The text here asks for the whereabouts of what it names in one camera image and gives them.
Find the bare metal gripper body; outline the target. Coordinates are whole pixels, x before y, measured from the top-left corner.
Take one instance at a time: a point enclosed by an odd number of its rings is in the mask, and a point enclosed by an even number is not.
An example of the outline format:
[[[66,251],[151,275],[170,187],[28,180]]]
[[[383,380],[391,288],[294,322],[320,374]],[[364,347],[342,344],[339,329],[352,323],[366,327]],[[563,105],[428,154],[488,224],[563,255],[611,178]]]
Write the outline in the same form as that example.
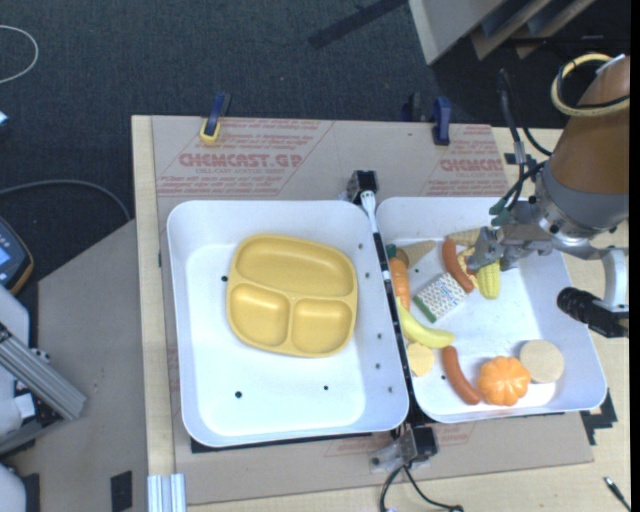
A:
[[[553,250],[582,260],[602,259],[608,248],[598,248],[591,240],[605,228],[594,228],[578,222],[553,202],[517,201],[513,206],[492,208],[493,229],[501,244],[527,242],[531,253],[548,255]]]

